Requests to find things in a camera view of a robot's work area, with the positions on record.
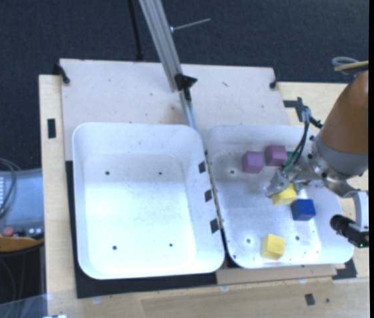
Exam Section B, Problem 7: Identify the pale wood board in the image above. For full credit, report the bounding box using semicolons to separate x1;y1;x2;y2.
58;58;339;286

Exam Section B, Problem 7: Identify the yellow cube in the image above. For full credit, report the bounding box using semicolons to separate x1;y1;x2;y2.
270;183;298;207
260;233;286;261

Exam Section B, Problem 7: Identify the white plastic tray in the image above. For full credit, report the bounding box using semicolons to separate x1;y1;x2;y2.
71;121;226;281
203;124;355;270

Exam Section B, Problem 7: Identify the black cylinder on white bracket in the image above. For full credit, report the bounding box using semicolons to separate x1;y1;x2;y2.
330;189;369;249

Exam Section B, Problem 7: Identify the purple cube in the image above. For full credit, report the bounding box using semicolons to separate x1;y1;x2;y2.
241;150;265;174
264;144;288;168

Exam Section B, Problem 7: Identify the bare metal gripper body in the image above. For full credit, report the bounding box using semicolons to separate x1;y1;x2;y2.
283;151;357;198

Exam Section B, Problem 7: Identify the blue cube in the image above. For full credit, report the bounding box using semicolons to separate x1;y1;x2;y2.
290;198;317;222

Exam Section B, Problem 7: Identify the thin black and white rod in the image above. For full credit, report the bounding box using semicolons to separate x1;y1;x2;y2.
178;89;228;244

